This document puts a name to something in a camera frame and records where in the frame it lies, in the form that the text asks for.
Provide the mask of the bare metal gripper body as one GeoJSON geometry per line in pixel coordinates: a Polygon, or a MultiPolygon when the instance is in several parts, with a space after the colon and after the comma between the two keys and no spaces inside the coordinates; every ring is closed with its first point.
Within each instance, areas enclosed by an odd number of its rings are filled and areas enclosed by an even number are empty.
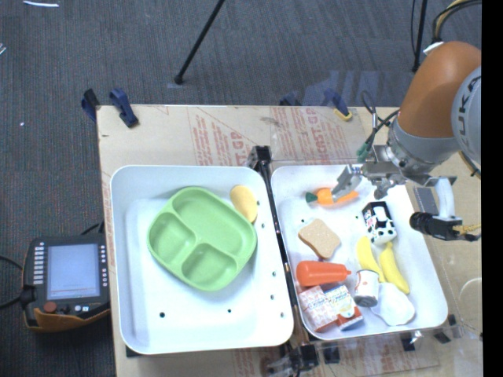
{"type": "Polygon", "coordinates": [[[401,145],[373,146],[373,159],[362,165],[362,174],[375,187],[375,199],[383,199],[388,191],[404,185],[417,170],[417,159],[401,145]]]}

